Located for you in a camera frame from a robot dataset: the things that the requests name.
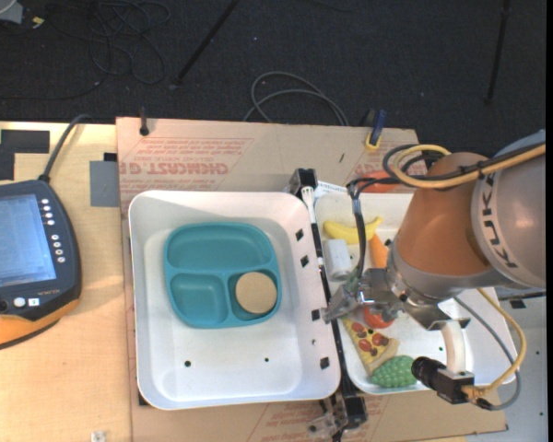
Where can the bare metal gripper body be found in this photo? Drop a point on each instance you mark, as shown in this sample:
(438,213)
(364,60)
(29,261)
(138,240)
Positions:
(379,293)

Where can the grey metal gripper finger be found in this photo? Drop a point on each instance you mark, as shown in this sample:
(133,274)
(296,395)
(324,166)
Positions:
(342,306)

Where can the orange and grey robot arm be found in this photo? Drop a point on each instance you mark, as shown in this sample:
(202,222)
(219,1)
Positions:
(442,228)

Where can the red tomato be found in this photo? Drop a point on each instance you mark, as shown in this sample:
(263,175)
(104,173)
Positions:
(376,320)

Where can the orange carrot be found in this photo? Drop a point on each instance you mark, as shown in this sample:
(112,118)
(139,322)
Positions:
(379,251)

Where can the pizza slice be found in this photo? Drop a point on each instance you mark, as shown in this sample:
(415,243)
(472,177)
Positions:
(369,345)

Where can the white can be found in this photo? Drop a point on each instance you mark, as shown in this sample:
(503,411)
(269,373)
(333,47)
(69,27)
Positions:
(338,257)

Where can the white plastic tray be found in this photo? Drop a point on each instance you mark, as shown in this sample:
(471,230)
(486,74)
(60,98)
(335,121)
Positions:
(230,371)
(415,339)

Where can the yellow banana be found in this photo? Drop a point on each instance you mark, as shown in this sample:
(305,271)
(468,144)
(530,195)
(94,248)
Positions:
(343,231)

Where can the green grapes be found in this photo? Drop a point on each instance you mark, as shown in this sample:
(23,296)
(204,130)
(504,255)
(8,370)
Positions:
(392,373)

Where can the round tan biscuit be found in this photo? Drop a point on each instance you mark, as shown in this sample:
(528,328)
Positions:
(256,293)

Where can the orange red round thing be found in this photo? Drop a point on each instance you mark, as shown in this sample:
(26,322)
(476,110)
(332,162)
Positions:
(379,178)

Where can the teal divided plate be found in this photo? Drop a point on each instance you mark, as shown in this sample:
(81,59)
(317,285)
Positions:
(203,256)

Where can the brown cardboard board red print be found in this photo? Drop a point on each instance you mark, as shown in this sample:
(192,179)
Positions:
(258,159)

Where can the black cylinder on white bracket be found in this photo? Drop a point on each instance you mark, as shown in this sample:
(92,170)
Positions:
(455,345)

